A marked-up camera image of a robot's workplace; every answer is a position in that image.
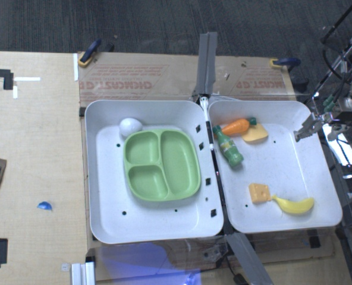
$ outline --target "green plate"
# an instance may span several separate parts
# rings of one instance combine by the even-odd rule
[[[131,134],[123,153],[128,185],[143,200],[180,200],[200,188],[196,151],[181,131],[154,129]]]

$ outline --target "gray carpet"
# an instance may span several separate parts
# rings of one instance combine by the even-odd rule
[[[218,32],[217,55],[296,57],[309,88],[325,75],[324,36],[352,0],[0,0],[0,50],[76,52],[97,38],[116,52],[197,55]],[[347,43],[352,12],[334,34]]]

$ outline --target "blue plastic piece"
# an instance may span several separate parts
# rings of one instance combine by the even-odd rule
[[[48,202],[41,202],[37,207],[44,210],[52,210],[52,205]]]
[[[272,62],[274,65],[286,65],[288,67],[297,67],[301,60],[297,58],[281,58]]]
[[[101,42],[101,39],[95,40],[92,45],[90,45],[89,48],[86,50],[85,54],[83,54],[81,62],[85,63],[92,56],[92,53],[97,51],[97,48],[100,46]]]

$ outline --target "white egg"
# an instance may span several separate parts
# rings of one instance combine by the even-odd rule
[[[143,125],[135,118],[125,118],[119,124],[120,133],[128,137],[130,134],[139,132],[143,129]]]

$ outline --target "yellow banana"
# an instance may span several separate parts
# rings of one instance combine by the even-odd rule
[[[275,200],[281,210],[286,213],[291,214],[303,214],[313,207],[314,199],[313,197],[305,198],[299,202],[289,201],[287,199],[278,198],[276,195],[271,196]]]

